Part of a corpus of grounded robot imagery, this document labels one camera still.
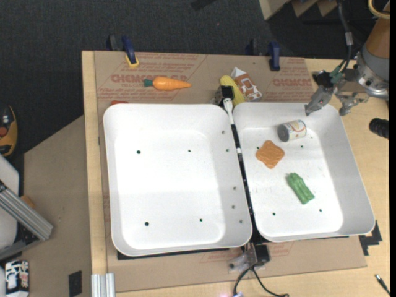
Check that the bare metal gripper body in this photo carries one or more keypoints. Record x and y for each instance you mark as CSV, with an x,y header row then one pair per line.
x,y
349,83

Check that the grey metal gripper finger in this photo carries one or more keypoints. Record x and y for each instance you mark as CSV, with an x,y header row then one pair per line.
x,y
318,99
348,101

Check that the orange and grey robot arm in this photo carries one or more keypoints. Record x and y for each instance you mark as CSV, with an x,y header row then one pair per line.
x,y
378,39

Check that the small white can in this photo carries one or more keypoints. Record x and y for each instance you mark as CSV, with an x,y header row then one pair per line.
x,y
292,130

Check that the white and orange carton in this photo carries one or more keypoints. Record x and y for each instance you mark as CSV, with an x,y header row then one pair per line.
x,y
247,87

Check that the orange biscuit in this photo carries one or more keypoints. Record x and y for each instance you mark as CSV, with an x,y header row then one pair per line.
x,y
270,154

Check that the yellow corn cob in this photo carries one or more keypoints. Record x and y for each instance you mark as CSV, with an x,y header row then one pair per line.
x,y
232,87

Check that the green asparagus bundle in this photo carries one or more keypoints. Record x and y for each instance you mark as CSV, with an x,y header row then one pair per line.
x,y
300,189

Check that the thin black and white rod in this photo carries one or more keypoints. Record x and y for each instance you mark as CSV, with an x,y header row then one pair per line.
x,y
237,144

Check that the brown cardboard board red print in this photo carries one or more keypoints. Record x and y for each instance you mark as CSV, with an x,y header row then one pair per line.
x,y
204,73

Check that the white plastic tray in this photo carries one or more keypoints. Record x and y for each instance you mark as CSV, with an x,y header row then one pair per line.
x,y
297,218
173,181

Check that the orange carrot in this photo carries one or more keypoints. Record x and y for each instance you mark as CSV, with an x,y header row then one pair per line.
x,y
168,83

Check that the small red object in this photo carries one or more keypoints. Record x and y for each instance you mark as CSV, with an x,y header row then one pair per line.
x,y
119,102

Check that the black and white carton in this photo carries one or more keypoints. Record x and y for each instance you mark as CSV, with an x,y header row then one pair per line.
x,y
17,277

